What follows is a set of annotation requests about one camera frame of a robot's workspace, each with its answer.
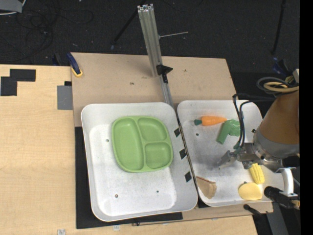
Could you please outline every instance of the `white tray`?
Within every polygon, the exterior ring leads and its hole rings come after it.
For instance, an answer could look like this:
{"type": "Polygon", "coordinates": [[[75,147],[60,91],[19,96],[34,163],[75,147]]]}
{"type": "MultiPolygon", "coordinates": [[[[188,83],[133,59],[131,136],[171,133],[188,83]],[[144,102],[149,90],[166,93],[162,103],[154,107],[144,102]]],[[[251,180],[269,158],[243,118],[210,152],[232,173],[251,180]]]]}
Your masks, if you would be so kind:
{"type": "MultiPolygon", "coordinates": [[[[262,121],[259,108],[254,103],[243,106],[246,130],[246,142],[253,139],[252,129],[257,129],[262,121]]],[[[238,120],[234,104],[231,100],[184,101],[178,106],[178,116],[185,137],[195,176],[216,182],[217,191],[213,198],[208,199],[198,189],[201,200],[212,207],[236,205],[249,202],[271,201],[263,194],[262,199],[256,201],[243,200],[238,194],[238,187],[244,182],[253,182],[249,170],[245,170],[241,162],[219,169],[218,160],[227,151],[233,151],[233,146],[239,137],[228,135],[224,144],[216,141],[222,124],[213,126],[195,125],[194,120],[202,116],[221,116],[238,120]]],[[[281,174],[274,174],[262,166],[265,182],[259,185],[261,192],[267,186],[284,188],[281,174]]]]}
{"type": "Polygon", "coordinates": [[[165,103],[90,104],[81,113],[89,174],[92,211],[103,221],[188,211],[195,207],[198,194],[191,178],[175,111],[165,103]],[[113,122],[125,116],[151,116],[167,127],[173,162],[153,172],[130,173],[122,170],[114,157],[111,142],[113,122]]]}

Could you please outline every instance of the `metal rod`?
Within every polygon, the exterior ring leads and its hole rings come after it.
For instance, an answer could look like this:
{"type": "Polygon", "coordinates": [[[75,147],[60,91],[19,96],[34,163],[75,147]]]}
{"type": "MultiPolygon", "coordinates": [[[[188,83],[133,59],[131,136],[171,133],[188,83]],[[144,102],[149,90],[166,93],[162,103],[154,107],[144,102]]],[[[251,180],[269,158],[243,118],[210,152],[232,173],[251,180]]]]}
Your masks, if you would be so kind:
{"type": "Polygon", "coordinates": [[[164,100],[167,104],[174,107],[170,88],[168,84],[163,81],[162,75],[158,75],[157,73],[157,65],[162,65],[162,55],[160,43],[158,41],[157,24],[153,4],[143,5],[142,7],[138,6],[137,9],[149,56],[152,76],[159,76],[164,100]]]}
{"type": "Polygon", "coordinates": [[[180,32],[180,33],[174,33],[174,34],[169,34],[169,35],[163,35],[163,36],[158,36],[158,38],[160,39],[161,37],[171,37],[171,36],[176,36],[176,35],[180,35],[180,34],[187,34],[188,31],[185,32],[180,32]]]}
{"type": "Polygon", "coordinates": [[[276,49],[277,49],[277,45],[278,45],[278,40],[279,40],[279,35],[280,35],[280,29],[282,27],[282,21],[283,21],[283,16],[284,16],[284,10],[286,8],[286,1],[287,0],[283,0],[282,5],[281,5],[281,10],[280,10],[280,16],[279,16],[279,22],[278,22],[278,27],[277,27],[277,31],[276,31],[276,38],[275,38],[275,43],[274,43],[274,47],[272,50],[272,55],[275,55],[276,53],[276,49]]]}

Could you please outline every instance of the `green plate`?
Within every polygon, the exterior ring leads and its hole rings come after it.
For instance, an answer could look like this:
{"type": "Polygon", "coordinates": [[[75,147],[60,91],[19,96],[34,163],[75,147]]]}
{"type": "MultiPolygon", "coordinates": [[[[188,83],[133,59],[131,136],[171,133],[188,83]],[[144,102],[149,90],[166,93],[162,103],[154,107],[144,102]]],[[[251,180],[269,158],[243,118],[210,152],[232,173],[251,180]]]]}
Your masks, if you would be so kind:
{"type": "Polygon", "coordinates": [[[127,172],[147,172],[168,167],[173,148],[166,126],[155,117],[117,119],[112,125],[114,155],[127,172]]]}

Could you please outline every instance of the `orange carrot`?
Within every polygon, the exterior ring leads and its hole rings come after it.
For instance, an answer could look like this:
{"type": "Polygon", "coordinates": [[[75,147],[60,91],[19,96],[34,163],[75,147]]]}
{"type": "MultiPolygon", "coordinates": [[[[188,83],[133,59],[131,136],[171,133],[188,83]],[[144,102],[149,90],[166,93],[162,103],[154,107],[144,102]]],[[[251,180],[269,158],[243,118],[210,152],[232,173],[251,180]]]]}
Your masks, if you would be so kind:
{"type": "Polygon", "coordinates": [[[214,125],[218,123],[223,123],[225,121],[227,121],[227,119],[224,117],[204,116],[204,117],[201,117],[201,120],[196,119],[194,123],[195,125],[202,124],[203,126],[209,126],[209,125],[214,125]]]}

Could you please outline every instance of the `wooden board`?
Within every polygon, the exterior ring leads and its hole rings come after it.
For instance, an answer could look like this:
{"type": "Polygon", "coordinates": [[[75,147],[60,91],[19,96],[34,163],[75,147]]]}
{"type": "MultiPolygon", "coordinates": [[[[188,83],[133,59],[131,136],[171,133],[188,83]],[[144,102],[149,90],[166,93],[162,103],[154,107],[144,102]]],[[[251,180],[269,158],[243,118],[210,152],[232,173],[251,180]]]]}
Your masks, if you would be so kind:
{"type": "MultiPolygon", "coordinates": [[[[58,229],[65,229],[67,235],[116,234],[112,227],[75,228],[73,111],[57,109],[57,86],[71,80],[70,68],[0,65],[0,75],[8,76],[12,68],[36,69],[36,81],[18,82],[17,96],[0,96],[1,234],[54,235],[58,229]]],[[[192,219],[207,216],[196,211],[199,216],[193,215],[192,219]]],[[[230,231],[257,234],[251,215],[168,225],[122,225],[119,233],[181,235],[230,231]]]]}
{"type": "MultiPolygon", "coordinates": [[[[72,53],[83,75],[72,75],[75,126],[92,103],[164,102],[159,77],[148,56],[72,53]]],[[[225,59],[162,57],[174,106],[184,100],[222,100],[236,93],[225,59]]]]}

